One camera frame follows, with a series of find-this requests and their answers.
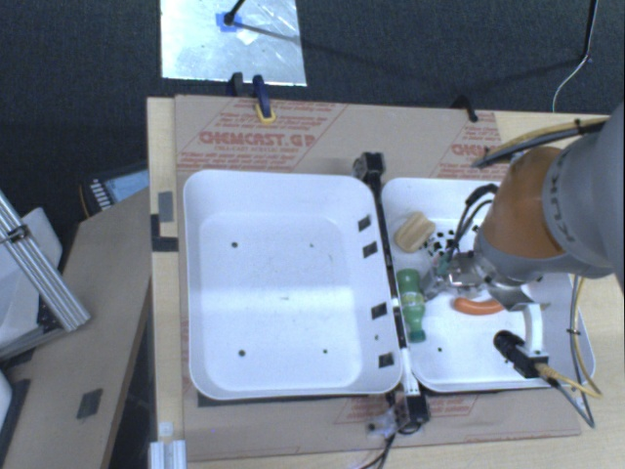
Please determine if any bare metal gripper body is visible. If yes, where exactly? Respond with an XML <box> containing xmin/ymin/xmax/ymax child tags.
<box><xmin>436</xmin><ymin>250</ymin><xmax>496</xmax><ymax>296</ymax></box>

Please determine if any green plastic bottle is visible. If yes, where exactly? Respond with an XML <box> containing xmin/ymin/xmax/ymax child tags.
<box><xmin>395</xmin><ymin>268</ymin><xmax>429</xmax><ymax>344</ymax></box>

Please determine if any orange toy sausage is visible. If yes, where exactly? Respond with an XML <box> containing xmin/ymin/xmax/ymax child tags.
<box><xmin>452</xmin><ymin>296</ymin><xmax>506</xmax><ymax>317</ymax></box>

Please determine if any thin black and white rod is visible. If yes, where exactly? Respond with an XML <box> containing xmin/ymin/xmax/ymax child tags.
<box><xmin>369</xmin><ymin>173</ymin><xmax>417</xmax><ymax>396</ymax></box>

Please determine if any beige toy bread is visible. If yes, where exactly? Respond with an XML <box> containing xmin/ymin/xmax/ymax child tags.
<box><xmin>394</xmin><ymin>211</ymin><xmax>437</xmax><ymax>254</ymax></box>

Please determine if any white plastic tray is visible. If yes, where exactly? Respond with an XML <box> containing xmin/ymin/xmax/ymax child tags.
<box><xmin>380</xmin><ymin>177</ymin><xmax>598</xmax><ymax>394</ymax></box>
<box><xmin>182</xmin><ymin>168</ymin><xmax>404</xmax><ymax>402</ymax></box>

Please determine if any brown cardboard board red print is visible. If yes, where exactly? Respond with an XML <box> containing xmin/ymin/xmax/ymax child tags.
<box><xmin>173</xmin><ymin>94</ymin><xmax>585</xmax><ymax>463</ymax></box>

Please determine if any black cylinder on white bracket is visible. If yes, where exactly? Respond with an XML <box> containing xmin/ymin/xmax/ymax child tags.
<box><xmin>492</xmin><ymin>302</ymin><xmax>551</xmax><ymax>378</ymax></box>

